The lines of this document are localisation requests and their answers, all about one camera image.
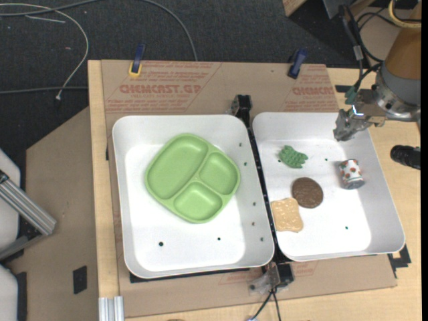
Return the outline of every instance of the wooden edge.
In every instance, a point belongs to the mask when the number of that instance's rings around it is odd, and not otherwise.
[[[88,61],[99,297],[119,295],[101,61]]]

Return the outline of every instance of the wooden table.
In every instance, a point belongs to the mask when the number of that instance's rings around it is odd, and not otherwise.
[[[92,133],[92,164],[94,169],[94,208],[96,220],[98,291],[100,297],[120,295],[114,240],[110,172],[106,161],[106,123],[102,92],[100,61],[89,61],[90,120]],[[334,85],[350,85],[356,81],[357,71],[328,69]],[[361,88],[369,88],[374,76],[368,76]],[[336,93],[344,107],[343,94]],[[397,271],[398,286],[371,290],[280,301],[283,320],[400,320],[422,318],[421,307],[421,181],[420,171],[393,162],[389,153],[394,145],[420,146],[420,131],[415,123],[388,121],[382,128],[372,127],[370,133],[383,168],[391,195],[399,212],[406,235],[412,263]],[[168,315],[133,318],[138,321],[167,320],[246,320],[259,304],[227,308],[180,312]],[[270,302],[258,317],[276,320],[274,303]]]

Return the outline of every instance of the can with red pattern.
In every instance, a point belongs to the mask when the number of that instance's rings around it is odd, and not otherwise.
[[[365,184],[356,159],[347,159],[339,164],[340,176],[345,189],[357,189]]]

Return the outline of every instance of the yellow cable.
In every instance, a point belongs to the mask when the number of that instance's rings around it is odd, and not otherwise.
[[[411,28],[411,29],[419,29],[422,27],[422,23],[412,23],[412,22],[408,22],[408,21],[402,21],[400,19],[398,19],[397,17],[395,17],[394,12],[393,12],[393,4],[394,1],[398,1],[398,0],[391,0],[388,6],[388,11],[389,11],[389,16],[391,17],[391,19],[393,20],[394,24],[399,26],[399,27],[404,27],[404,28]]]

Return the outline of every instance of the black fabric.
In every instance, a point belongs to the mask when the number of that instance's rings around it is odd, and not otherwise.
[[[57,7],[83,0],[0,0]],[[322,0],[308,0],[290,18],[282,0],[152,0],[186,25],[200,61],[286,62],[298,48],[307,62],[356,67],[340,21],[329,20]],[[34,10],[0,6],[2,12]],[[163,10],[140,1],[111,0],[63,11],[78,21],[90,41],[89,60],[131,60],[138,42],[147,44],[147,60],[192,61],[180,25]],[[0,91],[61,86],[85,51],[80,30],[47,13],[0,19]],[[69,86],[88,84],[84,64]],[[85,91],[0,94],[0,148],[12,159],[88,105]]]

